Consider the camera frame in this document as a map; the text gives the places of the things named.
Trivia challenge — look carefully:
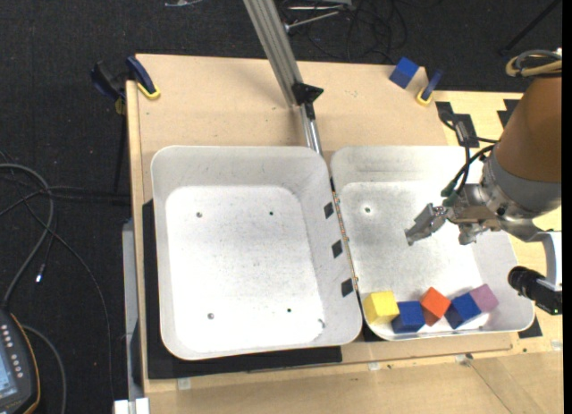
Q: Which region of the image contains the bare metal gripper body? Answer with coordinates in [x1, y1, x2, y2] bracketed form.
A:
[446, 182, 544, 244]

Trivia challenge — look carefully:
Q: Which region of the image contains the white plastic tray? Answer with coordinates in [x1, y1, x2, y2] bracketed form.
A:
[149, 144, 364, 361]
[329, 145, 536, 342]

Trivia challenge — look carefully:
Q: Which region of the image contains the pink cube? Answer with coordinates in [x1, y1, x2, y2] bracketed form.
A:
[468, 283, 501, 314]

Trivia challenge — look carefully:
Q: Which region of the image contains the blue cube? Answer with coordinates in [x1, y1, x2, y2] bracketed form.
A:
[391, 300, 427, 334]
[388, 55, 421, 90]
[444, 291, 484, 330]

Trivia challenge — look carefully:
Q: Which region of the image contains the orange cube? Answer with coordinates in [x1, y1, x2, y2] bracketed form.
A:
[419, 286, 452, 327]

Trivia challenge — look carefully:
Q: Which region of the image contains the yellow cube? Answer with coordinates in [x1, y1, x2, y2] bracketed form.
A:
[361, 290, 400, 326]

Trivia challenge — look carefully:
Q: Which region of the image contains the pale wood board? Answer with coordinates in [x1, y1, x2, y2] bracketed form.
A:
[133, 53, 514, 394]

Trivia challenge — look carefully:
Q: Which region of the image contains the black cylinder on white bracket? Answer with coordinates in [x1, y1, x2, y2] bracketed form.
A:
[507, 230, 563, 316]

